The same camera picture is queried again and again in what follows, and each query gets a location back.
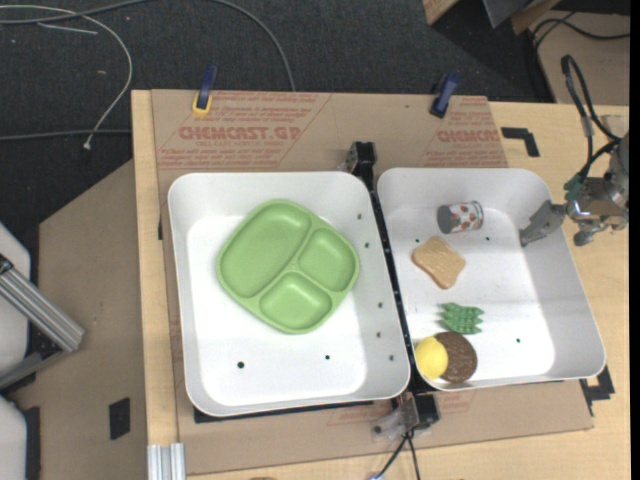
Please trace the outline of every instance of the blue clamp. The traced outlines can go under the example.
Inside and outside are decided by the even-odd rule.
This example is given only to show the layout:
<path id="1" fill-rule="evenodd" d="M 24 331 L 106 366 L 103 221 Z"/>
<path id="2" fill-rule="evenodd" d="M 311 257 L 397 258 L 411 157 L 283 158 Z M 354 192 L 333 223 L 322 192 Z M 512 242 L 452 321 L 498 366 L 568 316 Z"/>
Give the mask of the blue clamp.
<path id="1" fill-rule="evenodd" d="M 431 113 L 437 117 L 444 117 L 447 107 L 449 106 L 449 98 L 458 87 L 460 77 L 457 73 L 447 73 L 442 77 L 436 90 L 436 99 L 431 105 Z"/>
<path id="2" fill-rule="evenodd" d="M 218 74 L 218 67 L 213 64 L 207 64 L 204 70 L 204 76 L 202 77 L 202 84 L 200 85 L 200 92 L 198 92 L 193 99 L 193 105 L 191 109 L 194 114 L 204 116 L 209 113 L 211 109 L 211 90 L 213 84 L 216 81 L 216 75 Z"/>

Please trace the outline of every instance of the black carpet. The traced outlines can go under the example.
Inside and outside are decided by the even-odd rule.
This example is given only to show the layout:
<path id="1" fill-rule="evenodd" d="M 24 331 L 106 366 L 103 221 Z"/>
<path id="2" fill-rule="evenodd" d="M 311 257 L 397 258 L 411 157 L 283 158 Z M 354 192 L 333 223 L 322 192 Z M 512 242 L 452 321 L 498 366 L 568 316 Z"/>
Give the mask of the black carpet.
<path id="1" fill-rule="evenodd" d="M 126 0 L 0 0 L 81 11 Z M 530 44 L 509 24 L 492 29 L 481 0 L 461 0 L 433 27 L 421 0 L 225 0 L 258 17 L 290 62 L 298 91 L 417 93 L 443 73 L 459 93 L 492 100 L 545 98 L 527 69 Z M 630 0 L 565 0 L 558 8 L 630 14 Z M 52 13 L 0 9 L 0 19 Z M 132 88 L 196 89 L 205 64 L 216 88 L 291 90 L 269 36 L 236 9 L 161 0 L 93 16 L 129 48 Z M 84 19 L 0 26 L 0 138 L 92 128 L 119 93 L 127 61 L 116 40 Z M 129 129 L 128 95 L 102 125 Z M 19 238 L 131 158 L 127 135 L 0 141 L 0 222 Z"/>

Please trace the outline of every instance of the lemon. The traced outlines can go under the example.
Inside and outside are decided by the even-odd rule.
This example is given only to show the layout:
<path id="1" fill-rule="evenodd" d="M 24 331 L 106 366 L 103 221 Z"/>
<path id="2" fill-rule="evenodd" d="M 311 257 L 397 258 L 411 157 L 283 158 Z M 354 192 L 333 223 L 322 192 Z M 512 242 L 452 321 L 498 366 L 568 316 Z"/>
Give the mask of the lemon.
<path id="1" fill-rule="evenodd" d="M 444 345 L 430 336 L 423 339 L 415 348 L 416 365 L 427 379 L 437 379 L 449 366 L 449 354 Z"/>

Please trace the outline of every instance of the toast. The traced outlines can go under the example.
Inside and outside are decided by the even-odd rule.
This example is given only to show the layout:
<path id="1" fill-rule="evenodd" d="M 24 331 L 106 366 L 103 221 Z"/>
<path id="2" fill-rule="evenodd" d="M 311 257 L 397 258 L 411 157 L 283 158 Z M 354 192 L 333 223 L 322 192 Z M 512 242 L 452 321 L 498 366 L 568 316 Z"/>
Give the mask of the toast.
<path id="1" fill-rule="evenodd" d="M 465 259 L 439 236 L 431 237 L 420 247 L 416 247 L 411 259 L 444 290 L 455 284 L 466 264 Z"/>

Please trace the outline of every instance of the white cable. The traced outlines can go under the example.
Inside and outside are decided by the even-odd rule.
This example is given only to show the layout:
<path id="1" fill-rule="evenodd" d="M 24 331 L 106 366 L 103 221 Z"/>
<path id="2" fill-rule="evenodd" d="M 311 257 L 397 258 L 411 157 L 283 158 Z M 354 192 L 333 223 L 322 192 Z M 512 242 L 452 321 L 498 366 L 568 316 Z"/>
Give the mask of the white cable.
<path id="1" fill-rule="evenodd" d="M 2 9 L 40 9 L 40 10 L 45 10 L 45 11 L 62 12 L 62 13 L 66 13 L 66 14 L 76 14 L 74 11 L 70 11 L 68 9 L 59 9 L 59 8 L 56 8 L 56 7 L 47 7 L 47 6 L 44 6 L 44 5 L 31 5 L 31 4 L 0 5 L 0 10 L 2 10 Z M 118 102 L 122 99 L 122 97 L 125 95 L 125 93 L 129 90 L 129 86 L 131 85 L 131 80 L 133 79 L 133 60 L 131 59 L 131 54 L 129 53 L 129 49 L 126 47 L 126 45 L 124 44 L 124 42 L 122 41 L 120 36 L 118 34 L 116 34 L 112 29 L 110 29 L 107 25 L 105 25 L 101 21 L 98 21 L 95 18 L 91 18 L 90 16 L 82 16 L 82 18 L 85 19 L 85 20 L 90 21 L 91 23 L 94 23 L 95 25 L 98 25 L 102 29 L 106 30 L 109 34 L 111 34 L 115 38 L 115 40 L 118 42 L 120 47 L 122 48 L 122 51 L 124 51 L 124 54 L 127 57 L 127 62 L 129 64 L 129 75 L 127 77 L 127 81 L 125 82 L 124 86 L 122 87 L 122 90 L 120 91 L 118 96 L 116 96 L 116 99 L 113 100 L 111 105 L 109 105 L 107 110 L 105 110 L 105 112 L 102 114 L 102 116 L 100 116 L 100 119 L 98 119 L 98 122 L 93 127 L 92 133 L 89 135 L 89 137 L 87 137 L 87 140 L 83 144 L 83 147 L 85 149 L 89 149 L 90 150 L 91 149 L 91 140 L 93 139 L 95 131 L 98 128 L 100 128 L 100 126 L 102 125 L 103 121 L 107 118 L 107 116 L 111 113 L 113 108 L 118 104 Z M 56 27 L 56 29 L 57 30 L 62 30 L 63 27 Z M 71 31 L 71 32 L 76 32 L 77 31 L 77 30 L 71 29 L 71 28 L 68 28 L 68 29 L 64 28 L 64 30 L 68 30 L 68 31 Z"/>

